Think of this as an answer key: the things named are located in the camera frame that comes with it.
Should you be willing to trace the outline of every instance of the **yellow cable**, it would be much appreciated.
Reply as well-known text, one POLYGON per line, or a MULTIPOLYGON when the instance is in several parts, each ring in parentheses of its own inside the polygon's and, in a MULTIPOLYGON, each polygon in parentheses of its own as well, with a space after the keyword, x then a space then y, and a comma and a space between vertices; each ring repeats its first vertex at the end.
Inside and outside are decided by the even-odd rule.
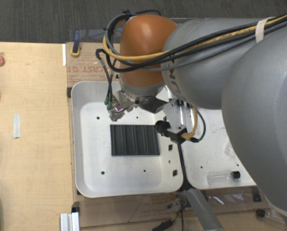
POLYGON ((183 133, 181 135, 181 137, 185 140, 190 140, 194 135, 195 135, 195 132, 196 132, 196 129, 197 129, 197 123, 198 123, 198 111, 197 111, 197 107, 195 105, 193 105, 193 116, 194 116, 194 119, 195 119, 195 122, 194 122, 194 125, 193 125, 193 129, 190 133, 183 133))
MULTIPOLYGON (((277 19, 268 21, 268 22, 265 23, 265 25, 269 25, 269 24, 274 23, 274 22, 276 22, 278 20, 281 20, 282 18, 285 18, 285 17, 287 17, 287 14, 282 16, 282 17, 279 17, 277 19)), ((187 49, 185 49, 183 51, 192 50, 192 49, 195 49, 195 48, 198 48, 198 47, 201 47, 201 46, 204 46, 204 45, 208 45, 208 44, 211 44, 211 43, 214 43, 214 42, 217 42, 217 41, 221 41, 221 40, 224 40, 224 39, 230 39, 232 37, 235 37, 235 36, 238 36, 238 35, 242 35, 242 34, 254 31, 255 29, 256 29, 256 26, 251 26, 251 27, 248 27, 248 28, 245 28, 243 30, 239 30, 239 31, 236 31, 236 32, 233 32, 233 33, 227 33, 227 34, 224 34, 224 35, 212 38, 210 40, 204 41, 202 43, 196 44, 196 45, 194 45, 194 46, 192 46, 190 48, 187 48, 187 49)), ((142 56, 120 56, 120 55, 114 54, 114 53, 112 53, 110 51, 110 49, 107 46, 107 42, 106 42, 106 37, 105 36, 103 38, 103 46, 104 46, 104 50, 107 52, 108 55, 116 58, 117 60, 122 60, 122 61, 147 61, 147 60, 153 59, 153 58, 155 58, 157 56, 163 55, 163 54, 168 52, 168 51, 164 51, 164 52, 154 53, 154 54, 150 54, 150 55, 142 55, 142 56)))

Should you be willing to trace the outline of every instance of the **black bottle cap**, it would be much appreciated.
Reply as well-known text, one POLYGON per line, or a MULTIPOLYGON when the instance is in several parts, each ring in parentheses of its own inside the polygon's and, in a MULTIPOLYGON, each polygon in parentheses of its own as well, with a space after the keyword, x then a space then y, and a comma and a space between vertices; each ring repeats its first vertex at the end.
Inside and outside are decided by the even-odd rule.
POLYGON ((232 178, 233 179, 239 179, 240 178, 240 172, 239 171, 232 171, 232 178))
POLYGON ((266 211, 262 210, 262 209, 256 209, 255 210, 255 214, 257 215, 257 217, 261 217, 263 218, 265 216, 266 211))

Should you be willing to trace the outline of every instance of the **cable connector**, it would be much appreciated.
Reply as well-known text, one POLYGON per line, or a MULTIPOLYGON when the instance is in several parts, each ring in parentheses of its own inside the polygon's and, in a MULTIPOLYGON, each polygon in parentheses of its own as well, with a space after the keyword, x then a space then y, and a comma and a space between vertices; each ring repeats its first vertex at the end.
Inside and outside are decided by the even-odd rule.
POLYGON ((169 220, 169 221, 165 221, 162 222, 159 226, 157 226, 156 228, 153 228, 152 231, 163 231, 169 227, 173 226, 173 221, 169 220))
POLYGON ((105 99, 105 105, 108 105, 109 104, 109 99, 110 99, 110 97, 109 96, 106 96, 106 99, 105 99))
POLYGON ((112 101, 109 101, 108 105, 107 105, 107 110, 112 110, 112 101))

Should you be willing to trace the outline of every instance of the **white cable tie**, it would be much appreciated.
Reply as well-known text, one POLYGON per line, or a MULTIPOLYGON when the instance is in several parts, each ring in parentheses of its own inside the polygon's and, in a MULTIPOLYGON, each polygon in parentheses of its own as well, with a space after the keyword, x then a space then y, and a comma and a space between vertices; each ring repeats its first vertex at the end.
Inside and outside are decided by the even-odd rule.
POLYGON ((257 43, 263 40, 265 23, 271 18, 273 17, 268 17, 257 23, 257 27, 255 28, 255 40, 257 41, 257 43))

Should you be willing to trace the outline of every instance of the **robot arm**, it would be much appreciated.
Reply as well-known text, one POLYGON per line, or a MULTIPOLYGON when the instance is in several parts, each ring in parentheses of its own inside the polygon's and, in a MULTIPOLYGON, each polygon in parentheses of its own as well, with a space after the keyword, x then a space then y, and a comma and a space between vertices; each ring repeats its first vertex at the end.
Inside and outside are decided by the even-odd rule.
POLYGON ((168 121, 156 124, 158 132, 177 143, 196 139, 195 126, 187 131, 176 118, 179 101, 192 105, 194 119, 196 106, 221 109, 235 153, 287 223, 287 15, 268 19, 261 31, 258 21, 195 19, 177 26, 151 14, 114 18, 103 43, 122 90, 109 93, 107 109, 113 121, 136 107, 163 110, 168 121), (119 54, 111 41, 121 21, 127 22, 119 54), (173 94, 169 102, 156 98, 164 86, 173 94))

